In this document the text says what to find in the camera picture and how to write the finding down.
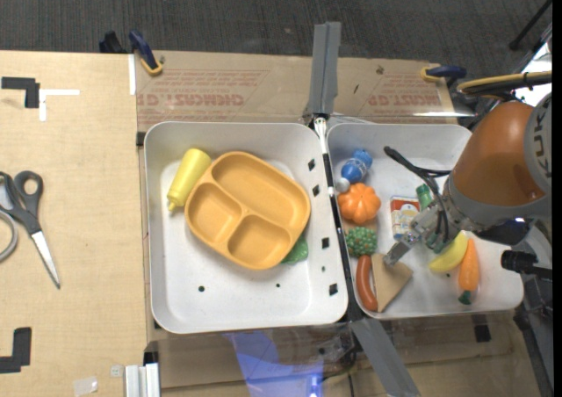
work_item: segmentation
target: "cardboard sheet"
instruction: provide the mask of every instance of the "cardboard sheet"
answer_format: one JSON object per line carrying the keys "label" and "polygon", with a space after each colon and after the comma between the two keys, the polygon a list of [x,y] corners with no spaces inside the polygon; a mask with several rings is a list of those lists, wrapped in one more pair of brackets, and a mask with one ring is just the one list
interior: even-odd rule
{"label": "cardboard sheet", "polygon": [[[155,51],[163,72],[136,58],[139,130],[164,120],[296,122],[306,109],[310,57]],[[427,61],[338,60],[334,112],[375,122],[451,123],[444,79],[426,83]]]}

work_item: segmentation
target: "orange pumpkin toy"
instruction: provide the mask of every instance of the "orange pumpkin toy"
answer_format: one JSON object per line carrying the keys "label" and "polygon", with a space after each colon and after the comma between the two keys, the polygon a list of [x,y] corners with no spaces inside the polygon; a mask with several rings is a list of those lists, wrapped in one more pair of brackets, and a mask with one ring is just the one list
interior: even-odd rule
{"label": "orange pumpkin toy", "polygon": [[375,217],[380,208],[380,198],[371,186],[355,183],[337,196],[337,204],[343,218],[361,225]]}

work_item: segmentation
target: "gray scissors handle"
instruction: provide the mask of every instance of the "gray scissors handle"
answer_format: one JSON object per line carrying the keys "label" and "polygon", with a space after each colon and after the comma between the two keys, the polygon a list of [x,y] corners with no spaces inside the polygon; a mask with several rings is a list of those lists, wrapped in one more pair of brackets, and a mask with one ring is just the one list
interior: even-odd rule
{"label": "gray scissors handle", "polygon": [[[11,217],[24,224],[27,233],[30,235],[41,231],[41,225],[37,217],[39,198],[43,192],[43,179],[41,176],[30,170],[24,170],[17,174],[16,178],[11,178],[11,176],[5,172],[0,172],[0,177],[4,179],[6,192],[12,205],[11,208],[0,205],[0,210],[3,210]],[[27,182],[27,180],[32,180],[37,183],[35,192],[29,193],[25,191],[25,182]]]}
{"label": "gray scissors handle", "polygon": [[8,227],[11,231],[11,239],[8,242],[8,247],[0,252],[0,263],[5,260],[11,253],[14,251],[16,246],[18,245],[18,229],[16,228],[16,222],[14,219],[10,217],[8,213],[3,212],[0,210],[0,219],[8,224]]}

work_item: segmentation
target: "blue clamp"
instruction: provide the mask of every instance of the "blue clamp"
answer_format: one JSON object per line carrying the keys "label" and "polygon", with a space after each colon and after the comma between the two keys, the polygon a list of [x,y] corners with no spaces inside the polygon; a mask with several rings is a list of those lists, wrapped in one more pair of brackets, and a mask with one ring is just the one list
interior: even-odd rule
{"label": "blue clamp", "polygon": [[426,82],[437,82],[441,77],[454,81],[466,77],[466,69],[460,66],[437,66],[436,68],[421,68],[421,78]]}
{"label": "blue clamp", "polygon": [[148,43],[142,38],[142,34],[137,30],[129,32],[131,47],[140,53],[140,64],[151,75],[157,76],[162,72],[162,64],[156,60]]}

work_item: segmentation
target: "toy bread slice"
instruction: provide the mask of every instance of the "toy bread slice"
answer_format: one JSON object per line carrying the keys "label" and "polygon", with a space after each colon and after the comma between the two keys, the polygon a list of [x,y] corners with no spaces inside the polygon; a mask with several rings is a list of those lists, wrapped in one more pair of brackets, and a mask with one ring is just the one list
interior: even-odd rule
{"label": "toy bread slice", "polygon": [[394,266],[387,266],[383,257],[384,255],[380,253],[371,256],[372,276],[380,313],[385,311],[386,306],[406,286],[413,274],[412,270],[401,262],[397,262]]}

